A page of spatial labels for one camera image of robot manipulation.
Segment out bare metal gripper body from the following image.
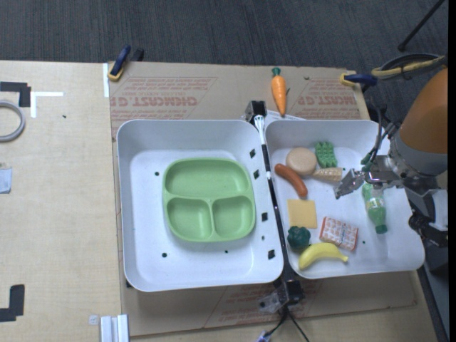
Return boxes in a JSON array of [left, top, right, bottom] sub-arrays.
[[363, 154, 408, 190]]

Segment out green waffle-shaped toy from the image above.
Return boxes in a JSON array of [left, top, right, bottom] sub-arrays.
[[314, 140, 339, 169]]

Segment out green plastic bottle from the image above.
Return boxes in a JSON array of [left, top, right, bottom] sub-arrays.
[[361, 182, 389, 235]]

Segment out orange and white packet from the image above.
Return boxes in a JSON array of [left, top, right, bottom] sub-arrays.
[[318, 216, 360, 252]]

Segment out yellow cheese slice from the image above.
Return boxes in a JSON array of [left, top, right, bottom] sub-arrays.
[[286, 198, 318, 230]]

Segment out tan round biscuit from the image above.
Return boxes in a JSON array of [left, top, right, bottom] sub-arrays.
[[285, 147, 318, 177]]

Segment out orange sausage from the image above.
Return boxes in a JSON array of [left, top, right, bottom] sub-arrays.
[[274, 162, 309, 199]]

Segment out dark green broccoli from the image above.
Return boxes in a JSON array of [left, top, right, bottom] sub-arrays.
[[286, 225, 312, 252]]

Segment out yellow banana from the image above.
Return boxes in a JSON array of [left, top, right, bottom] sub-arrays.
[[298, 242, 350, 271]]

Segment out white plastic tray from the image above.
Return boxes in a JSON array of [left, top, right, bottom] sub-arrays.
[[115, 119, 285, 294], [264, 119, 426, 281]]

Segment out white paper sheet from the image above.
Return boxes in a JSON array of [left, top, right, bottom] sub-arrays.
[[264, 109, 308, 122]]

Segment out orange carrot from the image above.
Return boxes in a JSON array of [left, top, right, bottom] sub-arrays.
[[270, 66, 289, 118]]

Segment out green divided plate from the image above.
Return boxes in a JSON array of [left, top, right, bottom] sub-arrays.
[[162, 157, 258, 243]]

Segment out brown cardboard board red print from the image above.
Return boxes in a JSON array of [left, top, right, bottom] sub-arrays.
[[108, 61, 418, 338]]

